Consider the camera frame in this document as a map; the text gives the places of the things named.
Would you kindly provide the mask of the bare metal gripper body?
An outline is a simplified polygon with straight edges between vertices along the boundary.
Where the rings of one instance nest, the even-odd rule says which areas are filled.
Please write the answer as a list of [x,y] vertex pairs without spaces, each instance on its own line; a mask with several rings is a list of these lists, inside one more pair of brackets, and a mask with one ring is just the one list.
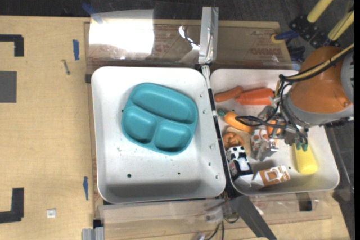
[[277,146],[279,140],[283,140],[287,145],[293,145],[300,140],[296,128],[272,106],[266,106],[258,114],[258,118],[264,122],[269,138],[270,146]]

